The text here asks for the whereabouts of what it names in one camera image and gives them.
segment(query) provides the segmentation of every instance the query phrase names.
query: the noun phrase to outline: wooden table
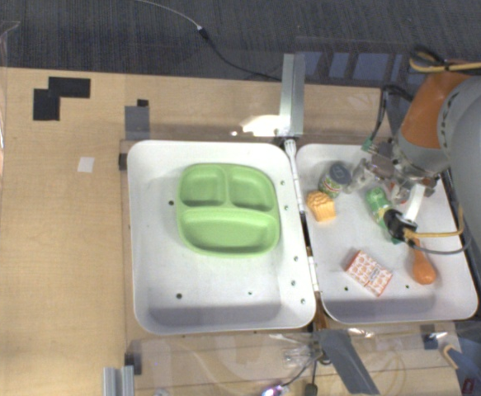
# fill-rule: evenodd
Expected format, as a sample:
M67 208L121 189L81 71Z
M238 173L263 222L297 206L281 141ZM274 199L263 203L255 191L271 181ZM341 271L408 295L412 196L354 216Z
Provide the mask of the wooden table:
M49 76L90 78L91 96L62 98L60 121L33 121L33 89L47 88ZM280 84L17 68L7 78L0 396L101 394L102 369L123 365L127 337L146 338L147 350L168 356L172 395L260 394L283 368L273 356L281 347L265 333L229 336L224 346L224 337L150 336L129 319L117 160L125 106L137 99L149 100L153 136L224 134L250 115L278 114ZM308 85L304 99L306 132L360 143L374 126L379 91ZM92 172L78 172L83 157L94 158ZM359 347L385 394L460 394L454 371L420 342L384 353ZM225 356L262 361L267 375L246 381L224 368ZM317 383L319 394L347 394L332 367L319 369ZM144 396L159 382L136 384Z

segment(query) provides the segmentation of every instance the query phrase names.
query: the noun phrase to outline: can lid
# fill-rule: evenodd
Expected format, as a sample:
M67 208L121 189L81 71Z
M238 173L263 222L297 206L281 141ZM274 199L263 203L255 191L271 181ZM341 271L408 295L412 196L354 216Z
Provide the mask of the can lid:
M342 163L334 163L329 170L330 179L340 185L348 185L351 180L351 174Z

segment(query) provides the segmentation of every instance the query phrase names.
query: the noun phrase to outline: green divided plate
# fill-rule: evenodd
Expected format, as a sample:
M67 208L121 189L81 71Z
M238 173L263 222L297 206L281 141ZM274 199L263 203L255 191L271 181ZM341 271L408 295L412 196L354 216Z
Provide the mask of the green divided plate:
M269 177L238 164L194 164L177 189L177 227L193 251L261 255L279 242L281 222Z

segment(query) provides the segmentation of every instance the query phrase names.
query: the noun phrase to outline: white tray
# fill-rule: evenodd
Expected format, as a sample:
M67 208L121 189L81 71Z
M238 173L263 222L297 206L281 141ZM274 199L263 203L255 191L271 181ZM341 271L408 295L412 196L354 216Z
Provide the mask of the white tray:
M297 166L304 200L317 188L330 163L341 160L353 167L366 154L358 146L311 144L300 149ZM337 217L318 223L307 212L308 229L317 264L317 276L326 311L341 323L393 323L440 321L471 317L477 293L464 253L429 256L437 271L432 285L419 285L411 277L413 255L405 244L393 245L376 224L365 202L365 191L341 194L335 200ZM451 231L455 222L441 182L426 198L416 219L421 231ZM458 237L422 239L437 250L461 247ZM394 275L384 293L375 297L345 271L352 255L362 249Z
M258 168L276 189L281 239L257 257L191 251L177 232L177 183L195 163ZM134 311L157 334L300 328L315 300L290 164L269 144L143 141L128 155Z

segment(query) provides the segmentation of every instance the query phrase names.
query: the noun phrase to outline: red and white box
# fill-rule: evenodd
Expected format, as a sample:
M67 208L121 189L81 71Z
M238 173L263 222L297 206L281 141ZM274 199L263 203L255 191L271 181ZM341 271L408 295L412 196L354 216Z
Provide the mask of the red and white box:
M381 296L392 279L392 273L363 251L356 252L346 272L376 296Z

